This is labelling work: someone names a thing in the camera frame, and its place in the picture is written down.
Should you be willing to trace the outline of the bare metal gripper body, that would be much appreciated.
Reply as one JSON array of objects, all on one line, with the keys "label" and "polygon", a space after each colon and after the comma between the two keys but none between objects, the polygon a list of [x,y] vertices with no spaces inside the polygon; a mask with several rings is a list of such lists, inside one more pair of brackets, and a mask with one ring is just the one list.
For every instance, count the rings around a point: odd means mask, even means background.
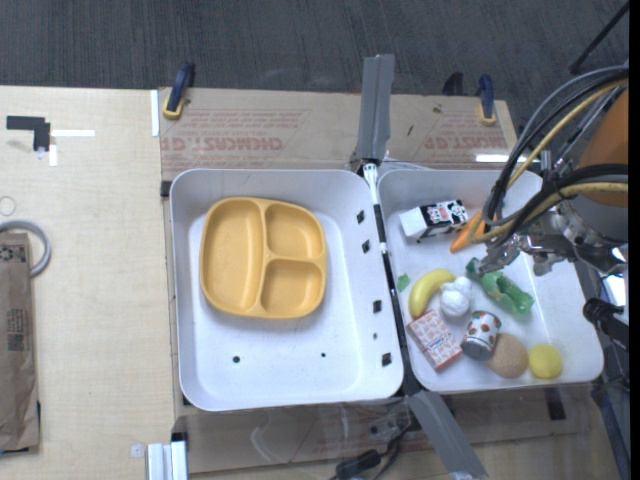
[{"label": "bare metal gripper body", "polygon": [[614,250],[619,246],[576,216],[545,213],[519,233],[519,248],[532,257],[546,251],[555,263],[583,262],[601,274],[623,274],[628,262]]}]

